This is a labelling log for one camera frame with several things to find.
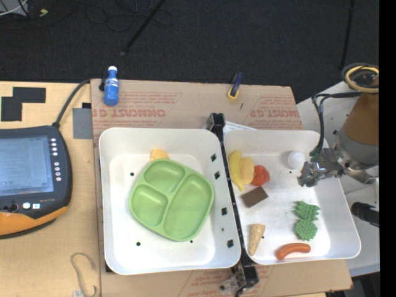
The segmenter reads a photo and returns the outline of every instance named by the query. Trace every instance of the toy sausage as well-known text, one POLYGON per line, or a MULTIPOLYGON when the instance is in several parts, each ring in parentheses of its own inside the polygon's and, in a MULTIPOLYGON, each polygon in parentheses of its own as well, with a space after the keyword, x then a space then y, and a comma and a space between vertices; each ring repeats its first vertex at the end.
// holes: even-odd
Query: toy sausage
POLYGON ((283 260, 287 255, 293 252, 308 253, 311 251, 311 246, 306 243, 289 243, 282 246, 277 251, 277 258, 283 260))

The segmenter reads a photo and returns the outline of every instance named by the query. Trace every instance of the red tomato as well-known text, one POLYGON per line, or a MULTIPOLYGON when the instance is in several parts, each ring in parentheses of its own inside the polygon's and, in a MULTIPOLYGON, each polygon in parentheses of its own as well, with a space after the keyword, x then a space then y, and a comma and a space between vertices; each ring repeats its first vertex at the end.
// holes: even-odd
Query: red tomato
POLYGON ((270 173, 267 171, 267 169, 262 165, 256 165, 254 167, 254 178, 251 184, 255 186, 261 186, 269 182, 269 180, 270 173))

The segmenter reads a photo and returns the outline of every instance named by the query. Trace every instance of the dark floor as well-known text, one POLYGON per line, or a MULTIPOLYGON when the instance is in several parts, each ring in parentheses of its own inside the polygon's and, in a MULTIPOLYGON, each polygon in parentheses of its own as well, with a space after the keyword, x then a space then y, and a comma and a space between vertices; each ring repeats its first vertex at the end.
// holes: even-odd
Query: dark floor
POLYGON ((379 65, 379 0, 166 0, 121 56, 158 2, 28 0, 27 14, 0 15, 0 80, 81 82, 115 65, 120 79, 228 83, 241 71, 298 103, 340 82, 340 66, 379 65))
POLYGON ((381 297, 381 274, 370 273, 353 279, 353 288, 348 291, 327 293, 326 297, 381 297))

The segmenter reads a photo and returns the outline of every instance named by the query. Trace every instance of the green divided plate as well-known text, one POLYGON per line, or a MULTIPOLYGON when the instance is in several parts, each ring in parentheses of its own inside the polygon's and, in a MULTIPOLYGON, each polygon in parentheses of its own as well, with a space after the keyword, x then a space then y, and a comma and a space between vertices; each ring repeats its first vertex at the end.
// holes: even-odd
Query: green divided plate
POLYGON ((214 198, 205 176, 161 158, 151 161, 137 178, 129 209, 146 228, 174 241, 188 241, 204 225, 214 198))

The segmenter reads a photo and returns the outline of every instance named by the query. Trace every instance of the touchscreen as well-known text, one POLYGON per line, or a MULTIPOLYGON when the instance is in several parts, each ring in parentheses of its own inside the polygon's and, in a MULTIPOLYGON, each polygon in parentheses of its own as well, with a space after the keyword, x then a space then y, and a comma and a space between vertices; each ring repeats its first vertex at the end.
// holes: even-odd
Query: touchscreen
POLYGON ((0 139, 0 196, 53 192, 47 136, 0 139))

